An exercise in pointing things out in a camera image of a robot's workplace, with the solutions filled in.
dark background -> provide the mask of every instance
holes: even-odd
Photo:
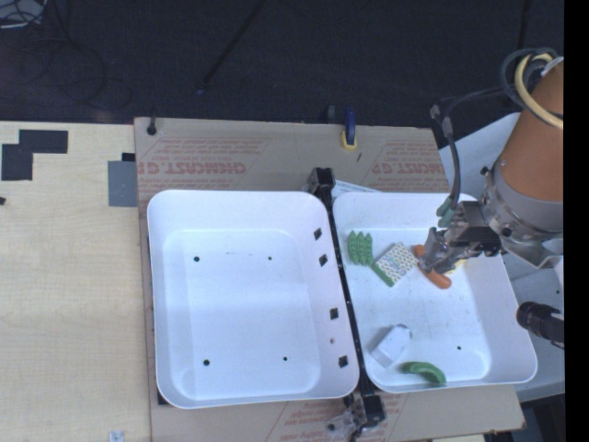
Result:
[[[358,124],[433,128],[438,99],[499,86],[514,50],[564,52],[564,0],[267,0],[197,95],[258,2],[49,0],[0,30],[0,119],[324,122],[332,105],[337,123],[351,107]],[[456,138],[515,110],[464,103]]]

white small box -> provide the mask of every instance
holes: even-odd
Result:
[[[370,353],[383,367],[388,367],[403,353],[411,341],[411,330],[404,324],[393,326]]]

metal bracket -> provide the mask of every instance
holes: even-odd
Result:
[[[349,440],[354,434],[358,435],[362,432],[366,423],[366,412],[362,400],[357,400],[348,406],[343,413],[329,419],[326,427],[331,436]]]
[[[366,373],[364,354],[362,352],[362,345],[360,343],[360,333],[358,332],[358,325],[356,323],[356,317],[353,311],[352,298],[350,296],[348,281],[343,269],[340,242],[338,241],[338,230],[333,217],[333,198],[331,196],[331,190],[335,186],[333,170],[330,168],[313,169],[308,177],[306,186],[307,191],[321,200],[328,211],[329,228],[331,230],[331,236],[333,239],[333,249],[335,250],[335,257],[338,262],[338,269],[340,270],[341,288],[346,300],[346,308],[348,309],[348,317],[350,319],[350,327],[352,329],[352,337],[356,350],[356,357],[358,359],[358,367],[360,368],[360,379],[358,381],[358,387],[362,397],[362,405],[366,418],[366,422],[363,426],[374,427],[387,419],[387,412],[385,410],[385,405],[380,399],[380,396],[375,394],[374,384]]]

blue object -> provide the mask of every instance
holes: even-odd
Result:
[[[356,113],[352,108],[346,108],[346,143],[354,145],[356,141]]]

black cable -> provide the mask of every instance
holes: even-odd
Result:
[[[544,67],[546,67],[546,62],[545,61],[528,61],[528,63],[525,65],[524,68],[524,73],[522,76],[522,79],[524,81],[524,85],[526,87],[530,87],[531,85],[535,85],[535,82],[537,81],[533,81],[532,77],[533,76],[537,76],[537,71],[540,69],[543,69]]]
[[[287,8],[290,8],[292,11],[294,11],[295,13],[297,13],[298,15],[305,17],[311,21],[313,21],[314,23],[317,23],[318,25],[323,25],[323,26],[332,26],[332,25],[339,25],[340,23],[342,23],[343,21],[350,19],[352,17],[355,17],[358,13],[360,13],[361,11],[363,11],[367,6],[369,6],[374,0],[366,0],[361,6],[357,7],[356,9],[354,9],[351,13],[349,13],[348,15],[344,15],[342,17],[339,17],[333,21],[321,21],[319,18],[317,17],[311,17],[309,16],[305,11],[301,10],[299,7],[292,5],[290,2],[286,1],[286,0],[276,0],[277,2],[283,4],[284,6],[286,6]]]
[[[355,431],[350,434],[348,442],[356,442],[366,425],[360,425]]]
[[[7,6],[12,6],[12,5],[14,5],[14,2],[8,2],[7,4],[0,5],[0,10],[2,8],[6,8]]]
[[[1,6],[2,8],[6,8],[7,6],[14,6],[15,11],[13,11],[12,13],[8,13],[2,17],[2,21],[5,21],[5,23],[0,22],[0,29],[15,29],[20,26],[24,28],[25,26],[28,26],[30,24],[40,23],[40,19],[43,14],[42,11],[38,15],[35,15],[34,13],[30,13],[28,11],[23,11],[18,6],[18,3],[19,0],[13,0],[12,3]],[[16,15],[20,16],[21,20],[11,18],[12,16]]]
[[[251,9],[251,11],[248,14],[248,17],[246,17],[245,21],[241,24],[241,27],[239,28],[237,33],[233,36],[231,41],[225,46],[221,54],[219,54],[219,57],[217,57],[217,60],[214,62],[213,67],[209,69],[206,76],[204,76],[204,78],[202,79],[201,84],[199,86],[199,95],[201,95],[207,88],[214,74],[219,70],[225,59],[229,57],[229,54],[233,51],[239,40],[241,40],[245,32],[248,30],[249,26],[254,22],[256,16],[262,10],[267,1],[268,0],[258,0],[258,2],[256,2],[256,5],[254,5],[254,7]]]
[[[502,87],[486,88],[484,90],[478,90],[475,92],[467,93],[467,95],[462,95],[462,96],[457,96],[457,97],[449,97],[446,99],[439,99],[436,102],[436,104],[438,106],[440,106],[442,104],[442,102],[445,100],[448,100],[448,99],[452,100],[452,102],[447,107],[445,107],[443,110],[441,110],[440,119],[443,120],[446,117],[450,117],[450,113],[454,110],[454,108],[456,108],[461,103],[464,103],[465,101],[470,101],[472,99],[483,99],[483,98],[487,98],[487,97],[495,97],[495,96],[499,96],[499,95],[505,95]]]
[[[530,18],[530,8],[532,7],[532,0],[524,0],[522,7],[521,23],[519,28],[519,36],[517,38],[517,48],[524,47],[525,36],[527,34],[527,22]]]
[[[450,204],[450,208],[452,210],[456,210],[456,207],[458,206],[458,199],[460,198],[460,191],[462,189],[460,184],[460,158],[458,157],[454,136],[449,134],[446,136],[446,138],[448,140],[448,146],[450,147],[450,153],[452,154],[452,163],[454,165],[454,180],[452,182],[452,190],[450,192],[452,203]]]
[[[23,28],[16,29],[17,31],[0,30],[0,33],[2,34],[2,43],[7,48],[12,50],[15,55],[21,55],[21,63],[25,61],[25,59],[27,58],[34,58],[40,63],[40,70],[38,72],[36,72],[32,76],[25,76],[24,80],[18,80],[17,78],[16,80],[11,81],[11,83],[17,85],[34,84],[38,87],[54,87],[59,89],[62,93],[64,93],[65,96],[68,97],[75,104],[84,104],[94,109],[117,110],[128,105],[133,99],[132,90],[118,77],[108,75],[108,67],[106,62],[94,49],[72,39],[70,32],[68,30],[68,25],[66,23],[66,21],[69,20],[71,12],[68,10],[66,17],[64,17],[62,9],[57,5],[57,2],[55,0],[52,0],[51,3],[49,3],[49,1],[47,1],[46,3],[47,5],[51,5],[51,9],[53,11],[49,15],[47,15],[46,12],[43,12],[43,14],[46,15],[44,21],[46,23],[49,23],[50,16],[54,16],[53,21],[57,23],[57,26],[61,33],[59,37],[41,36],[39,38],[34,37],[32,40],[29,38],[29,36],[33,33],[33,30],[46,31],[46,27],[48,26],[47,24],[39,28],[37,26],[27,24]],[[27,20],[27,13],[22,12],[18,7],[17,10],[20,11],[20,17]],[[14,43],[7,42],[6,38],[4,38],[4,36],[7,33],[17,34],[17,37],[20,40],[20,44],[16,45]],[[95,70],[98,74],[93,74],[91,76],[76,77],[70,80],[58,80],[56,82],[47,81],[47,77],[57,76],[58,74],[60,74],[55,70],[55,61],[57,60],[59,53],[67,48],[73,48],[77,53],[79,53],[80,56],[83,58],[82,60],[80,60],[80,62],[86,65],[89,64],[89,66],[93,67],[93,70]],[[113,83],[117,84],[117,88],[119,90],[122,90],[122,92],[119,91],[119,93],[116,93],[116,104],[97,102],[97,99],[102,95],[112,93],[110,87],[113,87]],[[86,89],[84,93],[81,90],[81,87]],[[31,100],[29,98],[18,99],[14,97],[0,95],[0,99],[11,100],[15,102],[21,101],[31,103]],[[32,103],[37,106],[57,107],[57,105],[55,104],[46,105],[34,101],[32,101]]]
[[[535,55],[539,55],[542,53],[546,53],[549,56],[551,56],[552,58],[558,57],[558,54],[551,48],[520,49],[518,51],[513,51],[511,54],[509,54],[507,57],[505,57],[505,59],[503,59],[501,67],[499,69],[499,80],[501,82],[501,86],[502,86],[503,90],[505,91],[505,94],[514,103],[516,103],[520,108],[522,108],[522,110],[527,110],[528,107],[526,106],[524,101],[521,99],[521,97],[517,94],[517,92],[514,90],[514,86],[511,86],[507,82],[507,69],[510,67],[511,64],[513,64],[518,59],[521,60],[522,58],[526,57],[527,55],[535,56]],[[534,65],[535,70],[538,70],[538,69],[546,66],[545,61],[533,61],[533,62],[539,63],[538,65]]]

